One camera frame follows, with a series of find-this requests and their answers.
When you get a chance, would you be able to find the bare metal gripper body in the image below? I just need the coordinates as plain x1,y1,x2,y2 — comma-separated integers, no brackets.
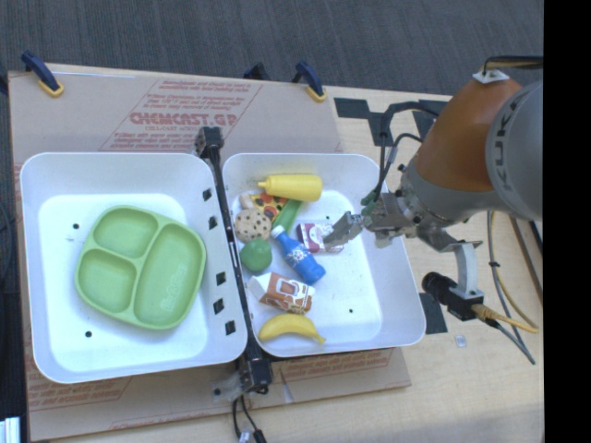
363,191,457,249

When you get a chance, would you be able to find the red and white carton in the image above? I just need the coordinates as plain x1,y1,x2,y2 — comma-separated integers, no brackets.
295,221,345,255

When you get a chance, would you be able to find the blue bottle with white cap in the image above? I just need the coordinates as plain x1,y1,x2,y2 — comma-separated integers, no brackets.
270,224,327,286

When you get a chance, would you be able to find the green toy bottle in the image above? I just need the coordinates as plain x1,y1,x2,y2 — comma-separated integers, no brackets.
271,199,304,235

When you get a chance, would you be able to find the yellow mustard bottle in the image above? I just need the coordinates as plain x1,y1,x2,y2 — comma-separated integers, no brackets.
257,174,324,203

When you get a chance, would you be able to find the white plastic tray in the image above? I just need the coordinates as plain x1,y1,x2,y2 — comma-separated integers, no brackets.
18,151,249,385
222,152,428,359

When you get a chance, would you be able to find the toy pizza slice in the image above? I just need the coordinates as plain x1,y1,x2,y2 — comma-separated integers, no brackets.
238,192,290,223

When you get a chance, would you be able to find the brown and white carton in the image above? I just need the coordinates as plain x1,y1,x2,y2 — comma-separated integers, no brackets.
247,271,317,316

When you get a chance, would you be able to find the green round toy fruit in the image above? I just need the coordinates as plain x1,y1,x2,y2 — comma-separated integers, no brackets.
238,237,274,274

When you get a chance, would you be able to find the brown chocolate chip biscuit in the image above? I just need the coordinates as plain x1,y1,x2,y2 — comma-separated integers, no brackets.
234,208,273,244

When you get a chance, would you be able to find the yellow banana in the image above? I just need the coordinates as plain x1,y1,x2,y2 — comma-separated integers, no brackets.
257,313,327,346

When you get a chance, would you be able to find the thin black and white rod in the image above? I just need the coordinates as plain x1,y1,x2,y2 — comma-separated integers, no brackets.
208,145,262,364

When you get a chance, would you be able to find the green divided plate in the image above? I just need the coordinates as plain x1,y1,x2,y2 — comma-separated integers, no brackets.
74,205,208,331

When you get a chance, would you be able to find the brown cardboard board red print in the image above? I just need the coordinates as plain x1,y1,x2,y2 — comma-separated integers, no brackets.
7,62,413,443

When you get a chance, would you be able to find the black cylinder on white bracket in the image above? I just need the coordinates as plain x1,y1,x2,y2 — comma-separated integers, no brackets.
420,240,486,323

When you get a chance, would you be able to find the black block with thin wires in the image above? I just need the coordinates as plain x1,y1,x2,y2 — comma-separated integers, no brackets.
236,355,274,395
194,126,226,159

